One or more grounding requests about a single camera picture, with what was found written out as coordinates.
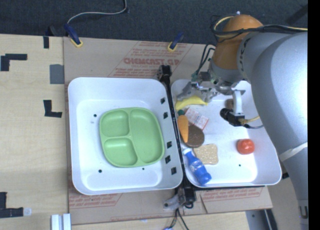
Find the green plate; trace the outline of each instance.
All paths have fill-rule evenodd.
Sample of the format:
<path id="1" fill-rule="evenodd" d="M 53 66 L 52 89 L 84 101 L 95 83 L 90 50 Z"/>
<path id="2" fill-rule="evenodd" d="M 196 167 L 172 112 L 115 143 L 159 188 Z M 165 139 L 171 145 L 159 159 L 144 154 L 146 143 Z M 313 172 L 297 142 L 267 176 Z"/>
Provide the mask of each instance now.
<path id="1" fill-rule="evenodd" d="M 99 130 L 104 156 L 114 166 L 146 166 L 164 156 L 159 122 L 146 108 L 107 111 L 100 118 Z"/>

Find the water bottle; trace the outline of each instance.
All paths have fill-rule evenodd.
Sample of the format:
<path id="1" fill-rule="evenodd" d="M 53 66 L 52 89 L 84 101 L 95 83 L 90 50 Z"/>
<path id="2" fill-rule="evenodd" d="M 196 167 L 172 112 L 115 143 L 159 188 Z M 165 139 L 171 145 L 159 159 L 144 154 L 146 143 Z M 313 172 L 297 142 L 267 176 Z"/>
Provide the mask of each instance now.
<path id="1" fill-rule="evenodd" d="M 207 172 L 202 161 L 192 154 L 192 149 L 184 149 L 183 154 L 187 157 L 189 169 L 192 171 L 200 185 L 204 186 L 208 183 L 212 177 L 210 173 Z"/>

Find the white tray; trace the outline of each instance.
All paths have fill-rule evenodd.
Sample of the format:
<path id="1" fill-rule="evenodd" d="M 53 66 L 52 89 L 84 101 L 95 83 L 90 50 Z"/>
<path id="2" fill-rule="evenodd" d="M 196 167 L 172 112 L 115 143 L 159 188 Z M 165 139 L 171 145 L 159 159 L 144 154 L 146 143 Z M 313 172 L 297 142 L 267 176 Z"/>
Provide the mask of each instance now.
<path id="1" fill-rule="evenodd" d="M 177 95 L 190 80 L 177 80 L 171 86 L 173 104 L 176 104 Z M 242 95 L 242 109 L 246 119 L 258 115 L 251 92 L 251 85 L 241 81 L 237 90 L 246 90 Z M 189 168 L 186 166 L 186 176 L 190 182 L 201 188 L 221 187 L 249 187 L 266 186 L 277 184 L 282 171 L 277 152 L 271 142 L 265 128 L 247 129 L 245 127 L 234 127 L 220 116 L 220 110 L 225 107 L 225 101 L 232 96 L 218 95 L 208 105 L 190 105 L 189 107 L 209 118 L 204 132 L 204 145 L 216 144 L 218 148 L 218 163 L 206 165 L 206 170 L 211 174 L 210 180 L 205 186 L 201 186 Z M 250 123 L 252 126 L 260 126 L 260 120 Z M 242 155 L 236 148 L 239 139 L 252 139 L 255 143 L 254 153 Z M 181 140 L 181 148 L 187 148 Z"/>
<path id="2" fill-rule="evenodd" d="M 68 86 L 72 181 L 85 195 L 174 189 L 183 173 L 165 87 L 154 79 L 80 77 Z M 116 167 L 104 156 L 99 119 L 106 111 L 141 107 L 158 119 L 165 152 L 154 164 Z"/>

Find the cardboard box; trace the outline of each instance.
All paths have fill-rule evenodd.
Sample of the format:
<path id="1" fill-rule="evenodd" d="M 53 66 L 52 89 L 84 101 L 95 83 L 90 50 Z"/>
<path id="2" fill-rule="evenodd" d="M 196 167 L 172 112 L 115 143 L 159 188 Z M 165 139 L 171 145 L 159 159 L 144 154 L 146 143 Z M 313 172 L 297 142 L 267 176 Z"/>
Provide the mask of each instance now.
<path id="1" fill-rule="evenodd" d="M 102 223 L 148 218 L 172 217 L 174 212 L 163 208 L 175 190 L 159 190 L 104 195 L 84 195 L 73 187 L 71 179 L 68 85 L 78 77 L 155 78 L 160 65 L 170 65 L 171 83 L 189 79 L 198 68 L 204 45 L 179 43 L 168 52 L 166 42 L 82 38 L 76 48 L 63 38 L 65 77 L 65 119 L 68 154 L 68 199 L 72 224 Z M 196 192 L 192 209 L 184 215 L 269 209 L 272 202 L 267 187 L 224 188 Z"/>

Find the white tape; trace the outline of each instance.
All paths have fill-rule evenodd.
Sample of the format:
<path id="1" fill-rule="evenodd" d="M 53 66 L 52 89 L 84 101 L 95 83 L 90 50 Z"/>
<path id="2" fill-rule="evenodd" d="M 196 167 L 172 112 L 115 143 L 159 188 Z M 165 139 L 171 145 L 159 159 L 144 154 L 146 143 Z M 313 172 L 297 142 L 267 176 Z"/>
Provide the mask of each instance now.
<path id="1" fill-rule="evenodd" d="M 292 148 L 292 149 L 289 149 L 289 150 L 283 152 L 282 154 L 280 154 L 278 156 L 278 158 L 280 161 L 284 162 L 285 160 L 289 159 L 292 156 L 295 156 L 297 153 L 299 153 L 300 151 L 302 151 L 303 149 L 305 149 L 307 147 L 308 147 L 308 141 L 301 144 L 301 145 L 298 145 L 295 148 Z"/>

